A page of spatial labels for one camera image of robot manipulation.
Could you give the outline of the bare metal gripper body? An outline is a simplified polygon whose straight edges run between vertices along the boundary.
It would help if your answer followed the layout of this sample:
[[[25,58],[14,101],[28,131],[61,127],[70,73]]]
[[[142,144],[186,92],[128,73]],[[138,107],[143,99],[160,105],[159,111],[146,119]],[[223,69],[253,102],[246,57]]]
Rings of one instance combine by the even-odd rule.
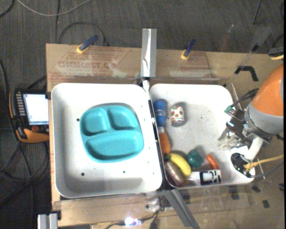
[[[272,135],[257,127],[246,111],[227,109],[225,112],[231,116],[230,121],[226,123],[226,130],[228,133],[233,133],[236,137],[238,143],[236,146],[246,145],[250,147],[253,140],[257,137],[262,139],[263,147],[270,144]]]

